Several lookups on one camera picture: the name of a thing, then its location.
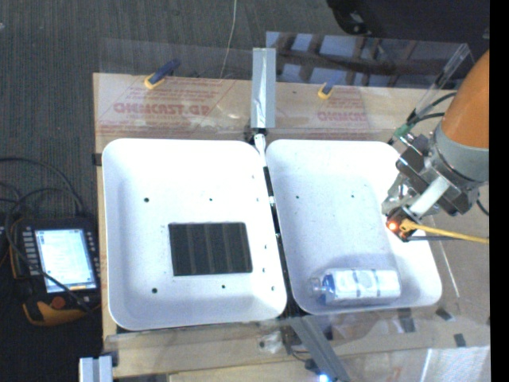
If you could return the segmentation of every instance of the yellow tube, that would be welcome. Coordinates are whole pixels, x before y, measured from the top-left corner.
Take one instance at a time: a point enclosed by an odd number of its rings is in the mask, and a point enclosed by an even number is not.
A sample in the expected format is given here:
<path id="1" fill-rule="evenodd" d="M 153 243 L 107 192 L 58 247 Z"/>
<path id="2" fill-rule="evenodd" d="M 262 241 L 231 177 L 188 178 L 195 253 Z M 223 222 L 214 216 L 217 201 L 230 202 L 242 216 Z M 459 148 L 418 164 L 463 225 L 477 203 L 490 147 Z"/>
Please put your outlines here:
<path id="1" fill-rule="evenodd" d="M 444 134 L 465 146 L 489 147 L 489 50 L 464 79 L 441 122 Z"/>

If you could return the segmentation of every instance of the dark floor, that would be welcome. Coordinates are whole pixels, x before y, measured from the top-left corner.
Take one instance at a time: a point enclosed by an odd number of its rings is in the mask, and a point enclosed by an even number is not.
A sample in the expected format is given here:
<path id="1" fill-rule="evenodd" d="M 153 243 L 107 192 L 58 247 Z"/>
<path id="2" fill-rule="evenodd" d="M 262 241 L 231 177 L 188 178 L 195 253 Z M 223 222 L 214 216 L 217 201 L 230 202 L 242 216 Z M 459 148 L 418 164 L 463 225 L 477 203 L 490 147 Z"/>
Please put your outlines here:
<path id="1" fill-rule="evenodd" d="M 466 42 L 489 48 L 490 0 L 359 0 L 374 37 Z M 26 157 L 59 168 L 96 216 L 91 75 L 107 71 L 104 39 L 225 48 L 233 0 L 0 0 L 0 158 Z M 267 31 L 341 35 L 325 0 L 239 0 L 231 47 L 265 45 Z M 129 55 L 126 66 L 129 68 Z M 22 193 L 60 185 L 44 168 L 0 164 L 0 184 Z M 12 194 L 0 186 L 0 212 Z M 42 216 L 69 214 L 71 202 L 39 200 Z M 80 357 L 101 353 L 99 314 L 43 328 L 30 325 L 0 267 L 0 381 L 77 380 Z"/>

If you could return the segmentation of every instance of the screen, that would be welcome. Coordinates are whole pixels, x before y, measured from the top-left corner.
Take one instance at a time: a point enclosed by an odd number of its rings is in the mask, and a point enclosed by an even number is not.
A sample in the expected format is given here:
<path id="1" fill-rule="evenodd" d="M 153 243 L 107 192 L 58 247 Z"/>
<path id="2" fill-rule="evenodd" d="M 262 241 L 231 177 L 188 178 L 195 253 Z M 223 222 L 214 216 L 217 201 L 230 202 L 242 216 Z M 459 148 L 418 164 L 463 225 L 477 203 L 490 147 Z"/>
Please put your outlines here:
<path id="1" fill-rule="evenodd" d="M 42 270 L 71 290 L 96 288 L 82 229 L 36 230 Z M 48 293 L 64 291 L 45 278 Z"/>

